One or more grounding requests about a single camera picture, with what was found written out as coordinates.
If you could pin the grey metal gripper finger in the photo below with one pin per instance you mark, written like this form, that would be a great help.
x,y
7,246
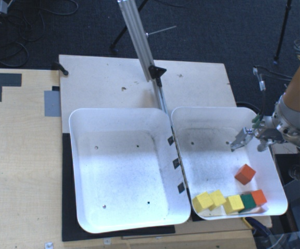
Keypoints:
x,y
263,144
241,139

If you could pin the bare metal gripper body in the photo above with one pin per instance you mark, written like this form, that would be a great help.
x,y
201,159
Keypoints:
x,y
282,132

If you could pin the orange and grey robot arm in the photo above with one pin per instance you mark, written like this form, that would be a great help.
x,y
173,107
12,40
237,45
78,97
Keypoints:
x,y
294,95

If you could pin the orange cube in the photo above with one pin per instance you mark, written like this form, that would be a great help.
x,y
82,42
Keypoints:
x,y
259,197
244,174

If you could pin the white plastic tray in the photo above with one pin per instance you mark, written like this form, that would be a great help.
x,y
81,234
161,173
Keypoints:
x,y
123,170
212,159

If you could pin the green cube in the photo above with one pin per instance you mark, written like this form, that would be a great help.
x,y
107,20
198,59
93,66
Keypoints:
x,y
248,201

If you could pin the yellow cube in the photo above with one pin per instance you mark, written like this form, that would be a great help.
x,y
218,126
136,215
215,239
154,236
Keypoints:
x,y
218,198
202,202
234,204

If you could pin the pale wooden board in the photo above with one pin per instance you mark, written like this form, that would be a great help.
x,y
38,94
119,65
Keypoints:
x,y
100,87

